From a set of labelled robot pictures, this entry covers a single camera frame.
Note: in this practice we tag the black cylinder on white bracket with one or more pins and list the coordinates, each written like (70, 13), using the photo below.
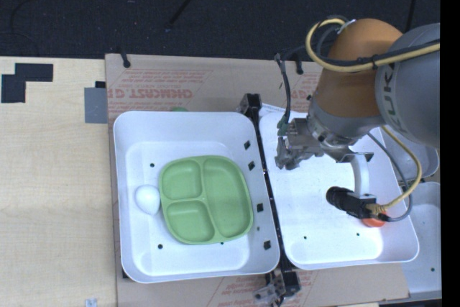
(346, 201)

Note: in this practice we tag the orange round toy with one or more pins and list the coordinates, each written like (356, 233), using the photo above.
(373, 222)

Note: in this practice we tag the white egg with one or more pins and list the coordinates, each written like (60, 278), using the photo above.
(148, 198)

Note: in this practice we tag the small green round thing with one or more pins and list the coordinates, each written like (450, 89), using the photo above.
(178, 109)

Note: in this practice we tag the white plastic tray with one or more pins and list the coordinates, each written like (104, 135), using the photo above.
(323, 248)
(194, 262)

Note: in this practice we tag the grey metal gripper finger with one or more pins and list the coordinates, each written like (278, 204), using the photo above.
(295, 161)
(281, 154)

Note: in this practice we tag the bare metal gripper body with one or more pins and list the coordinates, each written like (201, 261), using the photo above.
(303, 140)

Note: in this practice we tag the brown cardboard board red print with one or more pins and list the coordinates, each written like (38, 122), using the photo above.
(215, 86)

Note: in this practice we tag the green divided plate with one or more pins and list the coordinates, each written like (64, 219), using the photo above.
(215, 190)

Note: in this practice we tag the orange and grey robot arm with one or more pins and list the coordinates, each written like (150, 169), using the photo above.
(352, 82)

